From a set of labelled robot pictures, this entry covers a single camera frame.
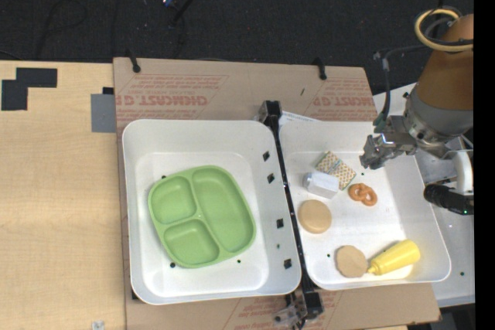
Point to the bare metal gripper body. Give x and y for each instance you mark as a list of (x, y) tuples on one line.
[(402, 135)]

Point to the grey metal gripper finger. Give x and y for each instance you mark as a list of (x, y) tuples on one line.
[(367, 155), (383, 155)]

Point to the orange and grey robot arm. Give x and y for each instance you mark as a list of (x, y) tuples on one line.
[(444, 81)]

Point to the colourful patterned packet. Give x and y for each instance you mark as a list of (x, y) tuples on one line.
[(340, 168)]

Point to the orange pretzel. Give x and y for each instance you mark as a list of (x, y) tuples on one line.
[(355, 192)]

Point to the white plastic bottle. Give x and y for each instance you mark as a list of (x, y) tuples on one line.
[(323, 184)]

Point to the white plastic tray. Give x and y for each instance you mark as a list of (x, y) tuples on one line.
[(386, 224), (154, 282)]

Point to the tan round bread bun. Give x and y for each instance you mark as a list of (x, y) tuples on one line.
[(315, 216)]

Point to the thin black rod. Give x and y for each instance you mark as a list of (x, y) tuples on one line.
[(288, 197)]

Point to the yellow mustard bottle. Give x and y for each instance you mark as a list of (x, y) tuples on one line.
[(396, 257)]

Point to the brown round biscuit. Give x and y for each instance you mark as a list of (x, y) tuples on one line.
[(350, 262)]

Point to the brown cardboard board, red print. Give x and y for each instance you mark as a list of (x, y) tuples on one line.
[(232, 92)]

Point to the green divided plate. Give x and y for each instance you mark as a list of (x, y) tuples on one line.
[(224, 205)]

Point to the black cylinder on white bracket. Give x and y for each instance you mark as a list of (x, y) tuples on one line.
[(448, 199)]

